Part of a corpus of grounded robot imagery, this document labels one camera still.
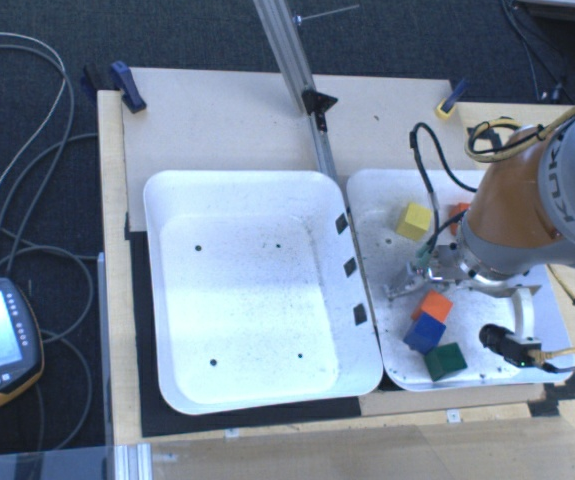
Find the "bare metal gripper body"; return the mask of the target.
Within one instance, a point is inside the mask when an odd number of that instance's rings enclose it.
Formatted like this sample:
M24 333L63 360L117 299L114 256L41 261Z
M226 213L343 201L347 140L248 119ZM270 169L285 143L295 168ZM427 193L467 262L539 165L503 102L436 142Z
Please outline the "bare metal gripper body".
M423 269L423 278L433 284L471 289L495 298L511 297L519 289L535 295L541 289L539 284L512 284L510 276L490 270L455 242L434 249Z

